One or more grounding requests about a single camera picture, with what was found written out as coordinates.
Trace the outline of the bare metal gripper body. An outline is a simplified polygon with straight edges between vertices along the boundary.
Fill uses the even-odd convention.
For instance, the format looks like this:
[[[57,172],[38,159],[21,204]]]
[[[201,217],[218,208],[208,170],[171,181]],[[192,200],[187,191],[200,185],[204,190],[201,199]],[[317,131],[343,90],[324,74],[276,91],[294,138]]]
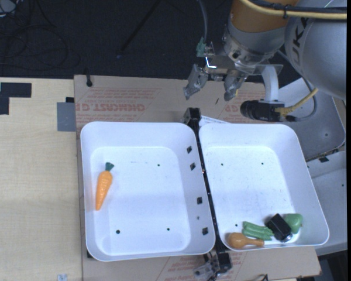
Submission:
[[[226,38],[220,44],[204,43],[205,71],[212,75],[259,75],[269,59],[265,40]]]

